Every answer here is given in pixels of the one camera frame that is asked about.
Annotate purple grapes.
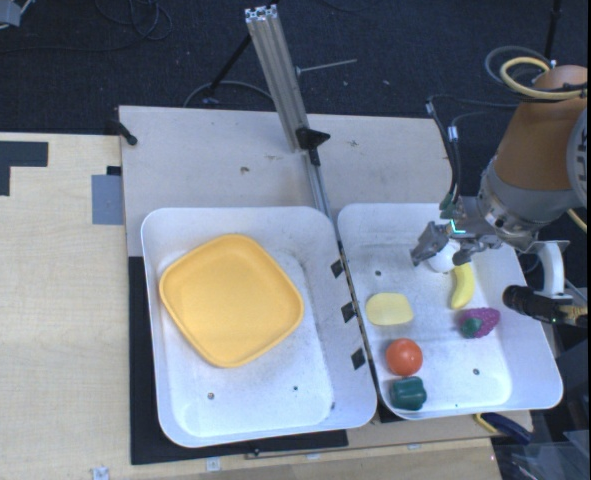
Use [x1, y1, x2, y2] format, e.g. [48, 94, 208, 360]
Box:
[457, 307, 502, 340]

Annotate black cylinder on white bracket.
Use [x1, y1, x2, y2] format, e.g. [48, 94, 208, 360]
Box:
[502, 240, 574, 325]

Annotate orange ball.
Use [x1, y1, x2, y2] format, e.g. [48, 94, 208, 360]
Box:
[385, 337, 424, 377]

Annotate white plastic tray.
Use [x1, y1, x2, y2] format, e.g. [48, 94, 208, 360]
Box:
[140, 205, 379, 449]
[336, 201, 565, 421]

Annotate white round object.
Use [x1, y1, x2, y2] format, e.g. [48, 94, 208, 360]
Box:
[426, 240, 459, 274]

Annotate green pepper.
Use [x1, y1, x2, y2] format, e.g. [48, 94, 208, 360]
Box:
[388, 375, 428, 412]

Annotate pale wood board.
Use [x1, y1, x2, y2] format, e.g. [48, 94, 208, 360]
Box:
[118, 105, 534, 462]

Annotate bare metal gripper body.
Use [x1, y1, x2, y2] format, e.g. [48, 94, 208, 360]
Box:
[448, 196, 545, 253]

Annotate yellow plate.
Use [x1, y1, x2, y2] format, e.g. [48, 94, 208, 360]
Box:
[158, 233, 306, 369]

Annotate flat yellow slice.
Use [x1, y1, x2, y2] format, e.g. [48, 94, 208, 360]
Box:
[364, 292, 415, 327]

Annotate yellow banana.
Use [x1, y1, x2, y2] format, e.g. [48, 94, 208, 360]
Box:
[449, 262, 476, 311]

